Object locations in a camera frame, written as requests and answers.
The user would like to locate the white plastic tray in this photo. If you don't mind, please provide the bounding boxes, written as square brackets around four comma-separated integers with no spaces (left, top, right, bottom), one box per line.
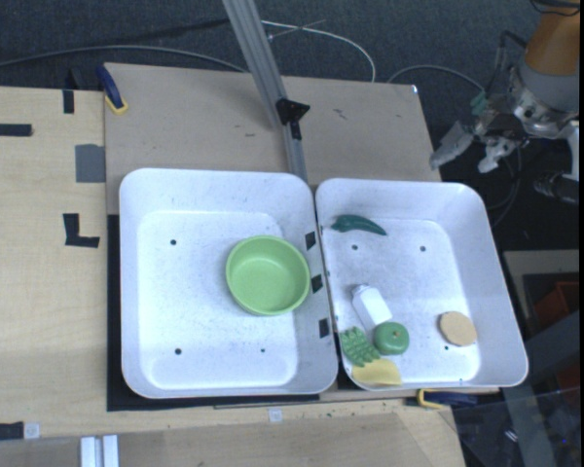
[118,166,340,401]
[314,177,530,393]

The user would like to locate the black cylinder on white bracket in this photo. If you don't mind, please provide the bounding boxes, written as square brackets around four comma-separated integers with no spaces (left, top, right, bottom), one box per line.
[532,119,581,207]

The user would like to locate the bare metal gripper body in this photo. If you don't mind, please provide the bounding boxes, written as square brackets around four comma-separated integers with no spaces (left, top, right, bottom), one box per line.
[473,90,580,146]

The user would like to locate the brown cardboard board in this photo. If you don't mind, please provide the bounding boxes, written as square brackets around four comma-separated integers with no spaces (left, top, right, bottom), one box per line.
[103,61,500,404]

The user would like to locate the green apple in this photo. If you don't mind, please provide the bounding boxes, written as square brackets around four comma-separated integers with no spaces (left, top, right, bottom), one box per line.
[373,321,411,357]

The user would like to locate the light green bowl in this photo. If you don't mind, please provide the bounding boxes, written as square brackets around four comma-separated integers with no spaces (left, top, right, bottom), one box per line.
[224,234,312,317]

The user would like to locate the dark green pepper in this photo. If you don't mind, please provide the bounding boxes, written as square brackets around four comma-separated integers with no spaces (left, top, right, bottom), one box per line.
[330,213,388,237]

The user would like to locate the yellow slice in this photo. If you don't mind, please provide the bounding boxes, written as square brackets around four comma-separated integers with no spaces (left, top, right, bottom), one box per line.
[351,358,404,388]

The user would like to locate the tan round biscuit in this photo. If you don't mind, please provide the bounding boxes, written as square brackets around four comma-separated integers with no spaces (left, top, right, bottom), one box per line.
[437,310,479,347]

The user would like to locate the small white bottle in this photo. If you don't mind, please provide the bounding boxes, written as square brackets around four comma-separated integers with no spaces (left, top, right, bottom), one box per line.
[350,283,394,328]

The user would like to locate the green grapes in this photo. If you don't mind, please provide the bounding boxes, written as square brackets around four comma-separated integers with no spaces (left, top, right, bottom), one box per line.
[339,325,383,369]

